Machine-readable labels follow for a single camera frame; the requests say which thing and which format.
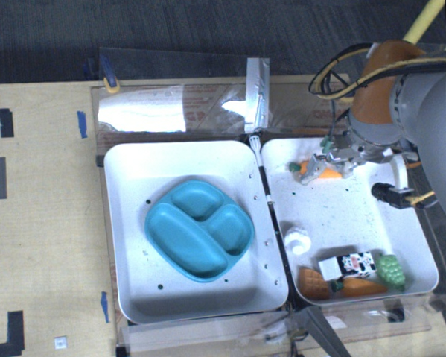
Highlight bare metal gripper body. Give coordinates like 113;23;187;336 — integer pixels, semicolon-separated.
324;129;394;177

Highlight orange carrot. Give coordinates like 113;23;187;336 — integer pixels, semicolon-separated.
288;159;344;183
328;274;389;300

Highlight white plastic tray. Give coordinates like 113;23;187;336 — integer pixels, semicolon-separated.
260;130;441;309
102;134;291;327

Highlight cow print milk carton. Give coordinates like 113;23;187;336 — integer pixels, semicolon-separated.
316;250;379;283

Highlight green grapes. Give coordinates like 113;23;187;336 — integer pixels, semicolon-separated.
373;253;407;294

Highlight brown waffle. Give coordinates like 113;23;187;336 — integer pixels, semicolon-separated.
297;265;332;303

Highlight blue divided plate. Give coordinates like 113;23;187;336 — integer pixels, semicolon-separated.
141;176;259;287

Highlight black cylinder on white bracket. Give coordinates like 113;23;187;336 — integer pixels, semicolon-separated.
369;152;418;212

